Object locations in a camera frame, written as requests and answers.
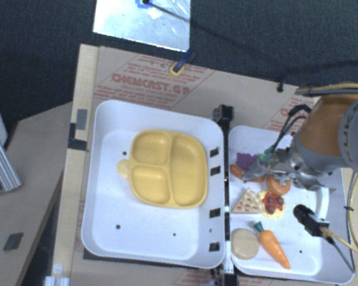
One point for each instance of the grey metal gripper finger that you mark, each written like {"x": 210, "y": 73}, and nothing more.
{"x": 281, "y": 180}
{"x": 252, "y": 173}

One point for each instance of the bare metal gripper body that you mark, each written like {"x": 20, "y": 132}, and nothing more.
{"x": 281, "y": 163}

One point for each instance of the purple grapes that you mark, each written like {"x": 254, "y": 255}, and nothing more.
{"x": 244, "y": 160}

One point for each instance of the orange sausage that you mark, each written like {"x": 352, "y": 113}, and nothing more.
{"x": 236, "y": 171}

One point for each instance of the pizza slice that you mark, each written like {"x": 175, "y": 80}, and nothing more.
{"x": 246, "y": 204}

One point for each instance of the orange carrot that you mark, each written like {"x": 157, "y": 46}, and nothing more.
{"x": 272, "y": 246}

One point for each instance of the beige round biscuit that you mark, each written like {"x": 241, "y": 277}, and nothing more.
{"x": 244, "y": 244}

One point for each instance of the white plastic tray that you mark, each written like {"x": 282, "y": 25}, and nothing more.
{"x": 302, "y": 259}
{"x": 151, "y": 232}

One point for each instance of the yellow divided plate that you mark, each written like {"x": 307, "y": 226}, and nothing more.
{"x": 169, "y": 169}

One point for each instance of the brown cardboard board red print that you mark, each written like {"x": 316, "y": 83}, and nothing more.
{"x": 161, "y": 82}

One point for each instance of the pale yellow toy piece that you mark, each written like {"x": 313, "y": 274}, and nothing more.
{"x": 122, "y": 168}

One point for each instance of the black cylinder on white bracket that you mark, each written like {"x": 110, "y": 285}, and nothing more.
{"x": 310, "y": 220}

